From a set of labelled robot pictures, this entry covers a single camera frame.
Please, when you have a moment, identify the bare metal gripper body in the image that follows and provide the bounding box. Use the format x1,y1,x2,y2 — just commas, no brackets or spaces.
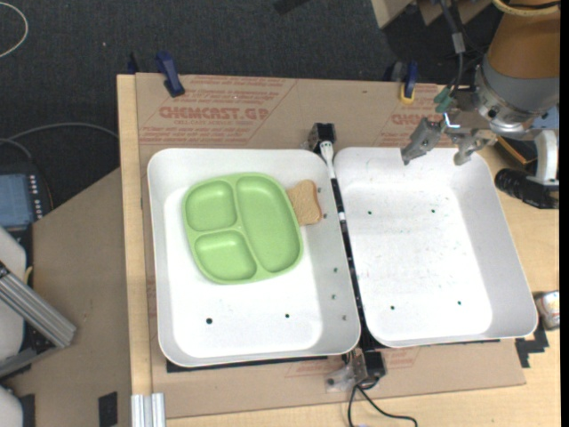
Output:
444,92,542,147

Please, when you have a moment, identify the brown cardboard board red print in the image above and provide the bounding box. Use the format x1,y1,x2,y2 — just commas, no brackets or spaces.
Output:
134,72,528,420

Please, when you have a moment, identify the black block with thin wires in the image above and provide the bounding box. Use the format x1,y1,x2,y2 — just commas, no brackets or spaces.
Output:
325,349,389,393
302,122,337,153

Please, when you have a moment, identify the thin black and white rod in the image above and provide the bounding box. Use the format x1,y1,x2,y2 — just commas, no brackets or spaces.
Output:
318,141,371,351

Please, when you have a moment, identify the white plastic tray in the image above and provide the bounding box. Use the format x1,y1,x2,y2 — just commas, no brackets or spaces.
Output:
146,147,362,368
332,145,540,350

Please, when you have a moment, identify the green divided plate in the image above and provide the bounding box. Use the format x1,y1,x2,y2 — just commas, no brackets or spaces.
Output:
180,172,305,286

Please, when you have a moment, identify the black cylinder on white bracket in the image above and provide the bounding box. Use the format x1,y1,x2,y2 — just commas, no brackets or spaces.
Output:
494,129,560,210

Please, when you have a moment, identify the brown toy bread slice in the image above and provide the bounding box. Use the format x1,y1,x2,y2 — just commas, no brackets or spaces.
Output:
284,179,324,227

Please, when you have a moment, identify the small white and red can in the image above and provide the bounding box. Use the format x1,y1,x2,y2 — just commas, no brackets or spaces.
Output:
533,290,561,331

